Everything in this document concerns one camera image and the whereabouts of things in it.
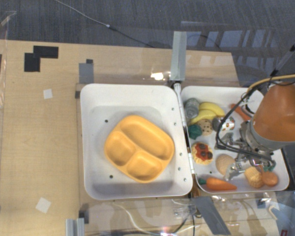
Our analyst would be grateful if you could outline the yellow divided plate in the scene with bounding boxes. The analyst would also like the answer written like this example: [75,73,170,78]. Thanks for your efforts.
[103,115,176,184]

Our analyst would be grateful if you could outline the white plastic tray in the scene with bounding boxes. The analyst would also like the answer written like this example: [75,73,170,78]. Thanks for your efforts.
[180,85,291,195]
[79,83,194,201]

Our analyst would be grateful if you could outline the thin black and white rod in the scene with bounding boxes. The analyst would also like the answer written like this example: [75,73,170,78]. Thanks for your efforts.
[173,82,195,175]

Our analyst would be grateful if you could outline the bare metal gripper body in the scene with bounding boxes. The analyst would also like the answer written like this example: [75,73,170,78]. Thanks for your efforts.
[220,120,276,168]

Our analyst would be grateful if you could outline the orange round fruit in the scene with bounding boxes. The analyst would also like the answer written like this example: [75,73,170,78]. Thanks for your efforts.
[261,171,279,187]

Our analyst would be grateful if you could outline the grey can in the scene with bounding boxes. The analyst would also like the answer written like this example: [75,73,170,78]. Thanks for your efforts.
[184,97,201,119]

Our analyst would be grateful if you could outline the yellow banana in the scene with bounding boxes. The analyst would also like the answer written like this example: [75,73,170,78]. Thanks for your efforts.
[189,102,226,125]

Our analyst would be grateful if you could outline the yellow and red pizza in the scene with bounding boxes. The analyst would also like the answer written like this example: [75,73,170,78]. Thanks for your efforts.
[191,142,214,166]

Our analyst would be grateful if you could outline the beige chocolate chip biscuit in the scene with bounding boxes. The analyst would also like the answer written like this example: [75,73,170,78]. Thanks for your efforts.
[196,118,213,137]

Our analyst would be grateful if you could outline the orange sausage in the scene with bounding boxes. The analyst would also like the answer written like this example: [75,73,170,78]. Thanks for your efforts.
[230,103,252,121]

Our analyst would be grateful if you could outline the yellow corn cob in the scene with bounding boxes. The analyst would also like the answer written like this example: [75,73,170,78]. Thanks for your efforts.
[244,166,265,189]

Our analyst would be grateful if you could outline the small white printed can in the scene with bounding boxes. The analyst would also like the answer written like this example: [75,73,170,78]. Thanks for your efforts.
[212,116,236,133]

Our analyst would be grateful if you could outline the orange carrot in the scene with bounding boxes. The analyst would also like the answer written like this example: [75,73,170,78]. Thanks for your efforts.
[198,177,237,192]

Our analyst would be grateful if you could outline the pale wood board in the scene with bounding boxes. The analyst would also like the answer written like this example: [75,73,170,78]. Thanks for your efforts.
[0,39,286,236]

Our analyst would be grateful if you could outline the beige bread roll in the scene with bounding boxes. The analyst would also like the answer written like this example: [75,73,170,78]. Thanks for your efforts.
[215,154,236,176]

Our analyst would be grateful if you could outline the green broccoli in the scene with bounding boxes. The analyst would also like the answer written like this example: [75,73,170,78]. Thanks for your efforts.
[187,124,203,140]

